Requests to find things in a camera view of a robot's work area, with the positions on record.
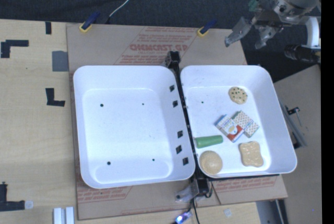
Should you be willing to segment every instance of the toy cookie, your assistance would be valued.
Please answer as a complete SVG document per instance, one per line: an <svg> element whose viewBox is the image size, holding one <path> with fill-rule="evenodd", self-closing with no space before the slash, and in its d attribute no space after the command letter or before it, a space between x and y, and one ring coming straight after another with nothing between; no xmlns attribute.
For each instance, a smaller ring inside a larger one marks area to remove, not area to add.
<svg viewBox="0 0 334 224"><path fill-rule="evenodd" d="M232 87L229 90L229 96L232 101L237 104L243 104L247 101L247 93L244 89L239 87Z"/></svg>

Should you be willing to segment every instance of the metal bracket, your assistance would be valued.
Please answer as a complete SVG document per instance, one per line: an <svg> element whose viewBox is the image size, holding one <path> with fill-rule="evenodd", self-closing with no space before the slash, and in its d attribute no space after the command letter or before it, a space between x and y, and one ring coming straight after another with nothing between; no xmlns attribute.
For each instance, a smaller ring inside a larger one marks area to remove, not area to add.
<svg viewBox="0 0 334 224"><path fill-rule="evenodd" d="M300 109L298 107L295 107L295 108L289 110L287 106L285 106L285 108L286 108L286 110L288 112L288 115L291 115L291 114L294 114L294 113L297 114L299 124L300 124L300 126L302 126L302 121L301 121L301 119L299 117L299 114L298 114L298 112L300 111Z"/></svg>
<svg viewBox="0 0 334 224"><path fill-rule="evenodd" d="M197 180L194 179L185 189L175 193L177 203L187 203L199 194Z"/></svg>
<svg viewBox="0 0 334 224"><path fill-rule="evenodd" d="M280 106L281 106L281 110L283 112L284 119L285 119L287 125L291 128L292 134L297 141L298 147L307 146L306 140L304 138L304 134L299 130L299 128L295 125L295 123L290 118L290 114L288 113L288 111L289 111L288 107L286 105L284 105L284 103L280 99L279 99L279 103L280 103Z"/></svg>

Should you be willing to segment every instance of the black tape marking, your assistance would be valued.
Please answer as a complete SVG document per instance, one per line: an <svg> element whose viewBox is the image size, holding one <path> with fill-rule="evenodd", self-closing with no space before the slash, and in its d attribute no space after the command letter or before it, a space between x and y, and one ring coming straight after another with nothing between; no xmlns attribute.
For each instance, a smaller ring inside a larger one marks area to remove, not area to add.
<svg viewBox="0 0 334 224"><path fill-rule="evenodd" d="M7 184L0 184L0 211L24 210L25 201L10 202L7 201Z"/></svg>
<svg viewBox="0 0 334 224"><path fill-rule="evenodd" d="M51 22L50 21L45 22L45 33L46 34L52 34L52 28L51 28Z"/></svg>
<svg viewBox="0 0 334 224"><path fill-rule="evenodd" d="M5 42L1 42L1 58L10 57L11 46L29 46L29 40L6 40Z"/></svg>
<svg viewBox="0 0 334 224"><path fill-rule="evenodd" d="M46 88L45 92L46 92L46 98L47 98L46 105L60 106L60 107L65 106L65 101L55 101L54 100L54 88Z"/></svg>
<svg viewBox="0 0 334 224"><path fill-rule="evenodd" d="M52 71L68 72L68 54L65 51L52 52Z"/></svg>

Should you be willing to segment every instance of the blue clamp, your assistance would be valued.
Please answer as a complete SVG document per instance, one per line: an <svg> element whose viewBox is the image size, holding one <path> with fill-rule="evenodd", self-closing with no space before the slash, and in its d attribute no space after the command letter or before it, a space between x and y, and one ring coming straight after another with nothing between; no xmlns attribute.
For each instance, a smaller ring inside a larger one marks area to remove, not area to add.
<svg viewBox="0 0 334 224"><path fill-rule="evenodd" d="M92 27L92 23L95 23L100 14L101 13L99 11L96 11L91 16L89 16L88 19L83 22L81 26L79 26L80 31L86 33Z"/></svg>
<svg viewBox="0 0 334 224"><path fill-rule="evenodd" d="M197 30L197 35L201 38L204 37L208 33L209 29L212 28L216 23L217 20L212 20L208 22L206 25Z"/></svg>

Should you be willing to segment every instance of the round bread bun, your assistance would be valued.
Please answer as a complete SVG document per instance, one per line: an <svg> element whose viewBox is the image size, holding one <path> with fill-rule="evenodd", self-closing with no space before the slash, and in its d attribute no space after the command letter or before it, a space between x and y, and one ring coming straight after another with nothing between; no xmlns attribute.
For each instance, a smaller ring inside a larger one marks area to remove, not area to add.
<svg viewBox="0 0 334 224"><path fill-rule="evenodd" d="M205 151L199 157L199 165L205 173L215 175L223 168L223 161L215 151Z"/></svg>
<svg viewBox="0 0 334 224"><path fill-rule="evenodd" d="M243 104L247 101L247 93L240 87L232 87L229 90L229 96L237 104Z"/></svg>

